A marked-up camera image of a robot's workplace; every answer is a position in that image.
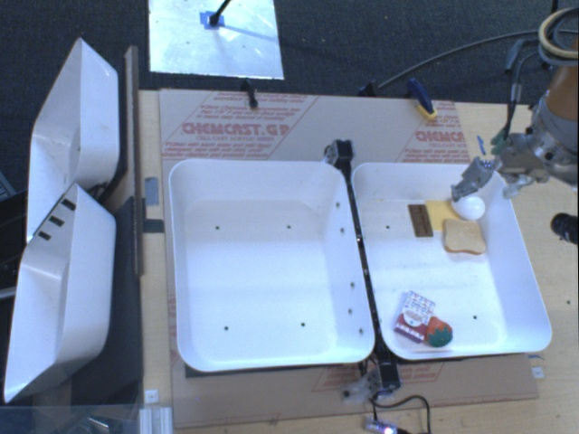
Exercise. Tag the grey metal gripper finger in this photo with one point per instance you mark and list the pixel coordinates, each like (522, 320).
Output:
(475, 176)
(515, 184)

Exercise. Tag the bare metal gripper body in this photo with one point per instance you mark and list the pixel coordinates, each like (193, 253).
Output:
(527, 154)

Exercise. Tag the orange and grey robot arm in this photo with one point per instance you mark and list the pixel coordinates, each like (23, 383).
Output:
(565, 88)

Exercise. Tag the white egg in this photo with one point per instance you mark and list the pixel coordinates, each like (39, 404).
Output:
(471, 209)

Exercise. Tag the yellow cheese slice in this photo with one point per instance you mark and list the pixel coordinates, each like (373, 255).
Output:
(438, 216)

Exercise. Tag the tan bread slice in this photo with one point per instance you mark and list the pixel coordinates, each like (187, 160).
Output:
(464, 237)

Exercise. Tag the brown chocolate bar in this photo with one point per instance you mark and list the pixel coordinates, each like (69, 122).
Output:
(420, 220)

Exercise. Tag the white plastic tray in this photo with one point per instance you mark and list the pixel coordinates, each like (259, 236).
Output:
(267, 269)
(461, 287)

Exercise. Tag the thin black rod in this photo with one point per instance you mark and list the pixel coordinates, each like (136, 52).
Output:
(365, 269)

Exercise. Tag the small colourful printed carton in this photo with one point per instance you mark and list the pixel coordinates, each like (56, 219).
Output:
(412, 315)

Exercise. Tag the red strawberry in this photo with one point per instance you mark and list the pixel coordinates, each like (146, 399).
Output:
(439, 333)

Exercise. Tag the brown cardboard board red print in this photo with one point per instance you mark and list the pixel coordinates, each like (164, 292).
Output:
(289, 125)

